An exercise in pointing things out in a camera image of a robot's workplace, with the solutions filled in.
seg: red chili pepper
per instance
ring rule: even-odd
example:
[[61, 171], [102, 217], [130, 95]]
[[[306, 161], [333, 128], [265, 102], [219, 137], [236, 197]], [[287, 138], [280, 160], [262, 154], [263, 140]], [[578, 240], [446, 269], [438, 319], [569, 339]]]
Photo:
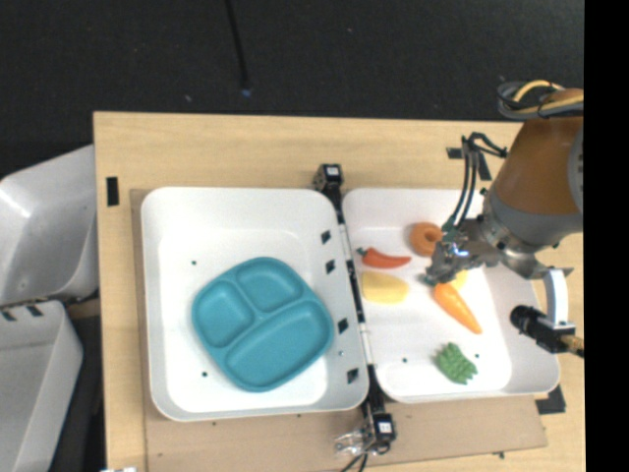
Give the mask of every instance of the red chili pepper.
[[411, 261], [411, 257], [389, 256], [383, 252], [379, 252], [375, 248], [367, 248], [366, 250], [359, 248], [357, 252], [363, 257], [363, 264], [371, 267], [379, 267], [381, 269], [393, 269], [408, 264]]

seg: robotic arm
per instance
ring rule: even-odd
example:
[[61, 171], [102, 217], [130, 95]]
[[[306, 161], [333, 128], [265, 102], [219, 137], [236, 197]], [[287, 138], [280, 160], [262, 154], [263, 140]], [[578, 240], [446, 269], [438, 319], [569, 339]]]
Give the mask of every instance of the robotic arm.
[[[583, 114], [581, 89], [546, 81], [507, 83], [498, 89], [498, 110], [524, 121], [511, 150], [500, 149], [474, 133], [462, 140], [465, 180], [454, 213], [442, 226], [425, 280], [452, 280], [464, 269], [504, 264], [527, 279], [541, 278], [547, 315], [516, 307], [511, 322], [537, 343], [559, 353], [584, 356], [583, 340], [567, 321], [564, 276], [571, 269], [547, 267], [536, 253], [583, 231]], [[481, 152], [504, 157], [485, 193], [483, 213], [467, 218]]]

